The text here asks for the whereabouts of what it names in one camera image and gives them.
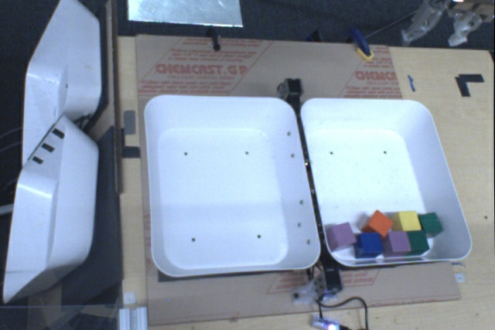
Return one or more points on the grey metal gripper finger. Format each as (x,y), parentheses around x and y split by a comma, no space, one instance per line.
(423,21)
(464,29)

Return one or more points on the white plastic tray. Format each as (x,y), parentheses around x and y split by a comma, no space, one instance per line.
(224,189)
(367,174)

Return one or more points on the brown cardboard board red print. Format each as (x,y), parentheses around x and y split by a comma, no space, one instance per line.
(247,67)

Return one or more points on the thin black rod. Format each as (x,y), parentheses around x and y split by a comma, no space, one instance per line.
(309,170)

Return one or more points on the green cube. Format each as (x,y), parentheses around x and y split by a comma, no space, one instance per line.
(431,224)
(418,242)

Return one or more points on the yellow cube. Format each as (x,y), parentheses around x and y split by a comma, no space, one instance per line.
(406,221)

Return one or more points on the orange cube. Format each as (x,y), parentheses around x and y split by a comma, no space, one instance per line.
(378,223)

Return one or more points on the purple cube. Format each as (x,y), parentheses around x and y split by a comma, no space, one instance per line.
(397,243)
(340,236)

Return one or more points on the blue cube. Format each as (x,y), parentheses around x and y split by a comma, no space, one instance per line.
(368,244)

